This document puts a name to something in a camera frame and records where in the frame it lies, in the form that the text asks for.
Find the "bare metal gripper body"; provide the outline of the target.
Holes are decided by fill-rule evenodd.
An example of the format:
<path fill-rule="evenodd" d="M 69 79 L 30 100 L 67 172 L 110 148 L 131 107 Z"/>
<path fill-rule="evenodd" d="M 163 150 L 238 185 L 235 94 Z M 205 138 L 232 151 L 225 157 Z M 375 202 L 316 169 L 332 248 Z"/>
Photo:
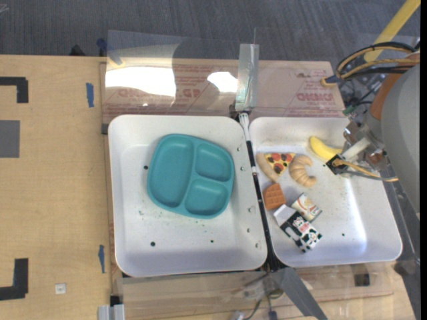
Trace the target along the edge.
<path fill-rule="evenodd" d="M 344 158 L 349 162 L 367 163 L 373 170 L 387 166 L 384 144 L 367 124 L 351 121 L 344 129 Z"/>

